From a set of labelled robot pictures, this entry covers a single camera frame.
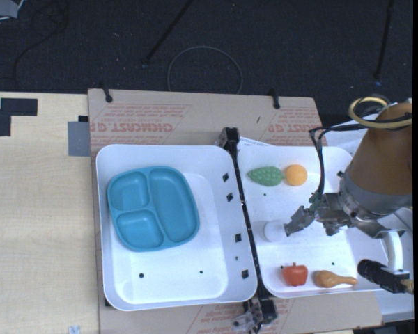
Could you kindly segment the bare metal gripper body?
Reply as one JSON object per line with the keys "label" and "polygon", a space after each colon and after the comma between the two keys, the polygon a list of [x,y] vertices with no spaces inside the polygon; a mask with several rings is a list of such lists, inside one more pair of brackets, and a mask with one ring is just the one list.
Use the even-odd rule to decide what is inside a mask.
{"label": "bare metal gripper body", "polygon": [[323,224],[336,221],[342,227],[357,228],[372,239],[382,239],[389,232],[395,232],[400,237],[405,230],[386,228],[378,222],[386,214],[371,212],[346,193],[325,193],[315,211],[315,219]]}

